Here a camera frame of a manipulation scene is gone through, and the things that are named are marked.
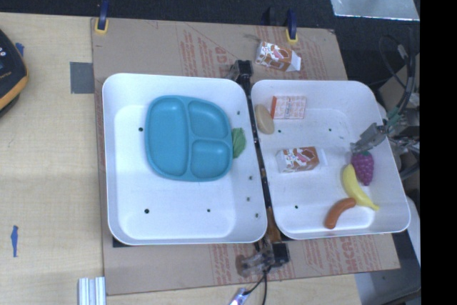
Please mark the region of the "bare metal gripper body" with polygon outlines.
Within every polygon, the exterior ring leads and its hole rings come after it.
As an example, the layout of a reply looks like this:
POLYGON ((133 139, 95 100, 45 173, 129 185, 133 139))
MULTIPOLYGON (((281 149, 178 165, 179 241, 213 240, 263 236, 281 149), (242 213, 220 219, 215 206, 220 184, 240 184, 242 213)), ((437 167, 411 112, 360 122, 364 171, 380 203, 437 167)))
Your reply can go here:
POLYGON ((394 151, 402 154, 408 150, 419 150, 420 122, 417 118, 395 116, 383 119, 386 135, 394 151))

